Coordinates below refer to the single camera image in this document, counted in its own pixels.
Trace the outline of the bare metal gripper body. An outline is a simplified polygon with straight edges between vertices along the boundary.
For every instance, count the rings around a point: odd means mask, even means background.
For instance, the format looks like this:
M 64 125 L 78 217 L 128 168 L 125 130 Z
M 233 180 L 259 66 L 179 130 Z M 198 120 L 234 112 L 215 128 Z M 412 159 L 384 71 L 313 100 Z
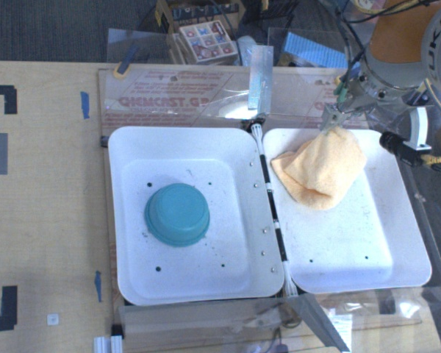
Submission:
M 358 115 L 383 109 L 400 114 L 417 104 L 424 85 L 400 88 L 384 82 L 372 73 L 347 72 L 336 80 L 335 110 L 341 114 Z

